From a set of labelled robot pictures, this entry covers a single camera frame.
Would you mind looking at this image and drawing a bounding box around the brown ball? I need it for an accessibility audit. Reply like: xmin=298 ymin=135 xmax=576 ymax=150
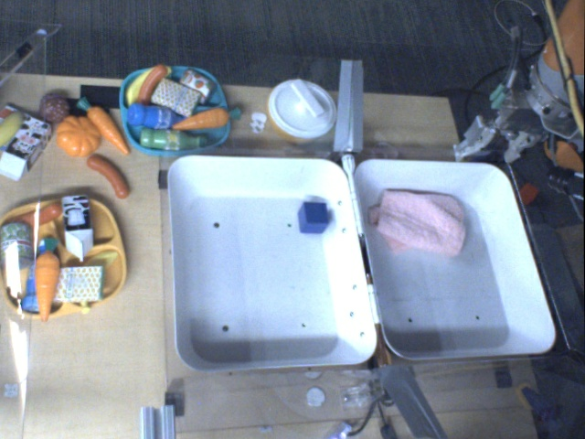
xmin=37 ymin=92 xmax=71 ymax=124

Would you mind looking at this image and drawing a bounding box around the yellow divided plate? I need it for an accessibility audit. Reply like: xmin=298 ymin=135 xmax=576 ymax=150
xmin=0 ymin=197 xmax=128 ymax=322

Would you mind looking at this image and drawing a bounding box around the green bottle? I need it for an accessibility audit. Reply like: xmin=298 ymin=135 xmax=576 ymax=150
xmin=139 ymin=127 xmax=207 ymax=152

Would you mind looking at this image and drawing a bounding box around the green print can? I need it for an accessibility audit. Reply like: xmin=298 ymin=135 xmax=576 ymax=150
xmin=0 ymin=221 xmax=35 ymax=270

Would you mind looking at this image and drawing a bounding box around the blue divided plate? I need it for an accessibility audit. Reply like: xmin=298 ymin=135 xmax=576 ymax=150
xmin=119 ymin=64 xmax=232 ymax=157

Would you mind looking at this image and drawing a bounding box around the pink cloth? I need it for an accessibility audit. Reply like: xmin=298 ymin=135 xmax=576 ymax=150
xmin=367 ymin=188 xmax=468 ymax=258

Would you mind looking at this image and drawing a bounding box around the cow print carton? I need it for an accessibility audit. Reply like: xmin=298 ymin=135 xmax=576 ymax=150
xmin=0 ymin=103 xmax=53 ymax=183

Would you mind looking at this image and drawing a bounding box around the brown sausage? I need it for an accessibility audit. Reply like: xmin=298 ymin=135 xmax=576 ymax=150
xmin=137 ymin=64 xmax=170 ymax=105
xmin=19 ymin=202 xmax=64 ymax=229
xmin=86 ymin=154 xmax=131 ymax=200

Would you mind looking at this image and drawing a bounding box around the blue cube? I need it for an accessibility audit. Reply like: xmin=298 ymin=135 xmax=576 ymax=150
xmin=297 ymin=200 xmax=332 ymax=235

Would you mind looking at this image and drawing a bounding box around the white plastic tray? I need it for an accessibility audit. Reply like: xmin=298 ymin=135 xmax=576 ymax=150
xmin=166 ymin=155 xmax=378 ymax=373
xmin=353 ymin=158 xmax=558 ymax=362

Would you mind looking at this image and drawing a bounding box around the yellow banana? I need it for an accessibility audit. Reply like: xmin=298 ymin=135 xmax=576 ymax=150
xmin=124 ymin=67 xmax=159 ymax=107

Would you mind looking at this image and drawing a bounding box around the orange carrot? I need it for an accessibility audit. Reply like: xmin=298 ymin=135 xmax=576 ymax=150
xmin=75 ymin=97 xmax=132 ymax=156
xmin=34 ymin=237 xmax=62 ymax=324
xmin=172 ymin=106 xmax=242 ymax=133

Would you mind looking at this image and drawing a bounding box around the can with orange print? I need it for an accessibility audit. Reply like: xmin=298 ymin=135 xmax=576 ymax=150
xmin=178 ymin=69 xmax=217 ymax=105

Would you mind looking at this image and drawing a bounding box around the blue bottle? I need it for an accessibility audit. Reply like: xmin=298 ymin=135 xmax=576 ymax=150
xmin=21 ymin=262 xmax=43 ymax=315
xmin=126 ymin=102 xmax=185 ymax=130

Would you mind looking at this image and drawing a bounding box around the black and white carton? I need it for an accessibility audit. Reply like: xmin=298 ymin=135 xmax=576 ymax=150
xmin=60 ymin=194 xmax=95 ymax=262

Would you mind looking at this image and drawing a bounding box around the orange pumpkin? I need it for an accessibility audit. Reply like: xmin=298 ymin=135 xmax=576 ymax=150
xmin=55 ymin=114 xmax=103 ymax=158

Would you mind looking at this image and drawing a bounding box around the dotted pattern carton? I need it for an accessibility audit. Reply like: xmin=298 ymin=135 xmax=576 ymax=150
xmin=54 ymin=264 xmax=106 ymax=304
xmin=150 ymin=78 xmax=203 ymax=119

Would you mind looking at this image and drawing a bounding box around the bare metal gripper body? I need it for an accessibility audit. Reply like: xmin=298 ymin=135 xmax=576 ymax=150
xmin=496 ymin=76 xmax=578 ymax=142

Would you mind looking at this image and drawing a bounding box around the yellow bowl with white lid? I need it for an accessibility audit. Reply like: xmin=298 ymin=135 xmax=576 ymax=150
xmin=266 ymin=78 xmax=338 ymax=145

